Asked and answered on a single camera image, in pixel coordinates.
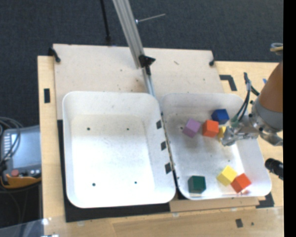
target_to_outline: cube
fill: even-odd
[[[214,138],[219,133],[219,123],[213,120],[206,120],[203,123],[203,136]]]
[[[201,127],[201,123],[200,122],[198,122],[198,121],[190,118],[187,121],[187,123],[186,123],[186,125],[185,125],[185,127],[184,127],[184,129],[183,129],[182,132],[185,135],[193,138],[197,134],[197,132],[198,132],[198,130],[199,130],[200,127]]]
[[[226,124],[229,120],[229,115],[226,109],[218,109],[212,113],[212,120],[217,121],[219,124]]]
[[[190,193],[202,193],[206,190],[206,182],[204,176],[191,176],[188,180],[188,191]]]
[[[223,171],[216,177],[218,181],[220,181],[223,185],[227,186],[233,182],[236,178],[237,172],[227,165]]]
[[[223,138],[225,131],[226,131],[226,126],[222,126],[219,128],[219,132],[217,134],[218,139]]]
[[[239,193],[246,187],[248,187],[251,184],[251,181],[249,178],[246,176],[245,173],[242,173],[241,175],[237,176],[233,182],[231,183],[231,186],[233,189]]]

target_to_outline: red block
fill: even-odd
[[[239,193],[241,192],[244,188],[248,187],[251,184],[251,181],[249,178],[246,176],[245,173],[237,176],[233,182],[231,183],[231,186],[233,189]]]
[[[217,121],[213,120],[206,120],[205,123],[203,123],[203,136],[207,137],[215,137],[219,133],[219,123]]]

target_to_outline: blue block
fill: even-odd
[[[215,110],[212,114],[212,120],[219,124],[225,124],[229,120],[229,115],[226,109]]]

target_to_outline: brown cylinder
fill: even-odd
[[[283,61],[280,62],[259,95],[260,104],[273,112],[283,112]]]

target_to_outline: black pole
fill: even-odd
[[[106,40],[110,41],[111,37],[110,37],[110,31],[109,31],[109,25],[108,25],[108,20],[107,20],[107,14],[105,11],[105,6],[104,6],[104,0],[100,0],[101,2],[101,8],[102,8],[102,14],[103,14],[103,19],[104,19],[104,25],[105,25],[105,31],[106,31]]]

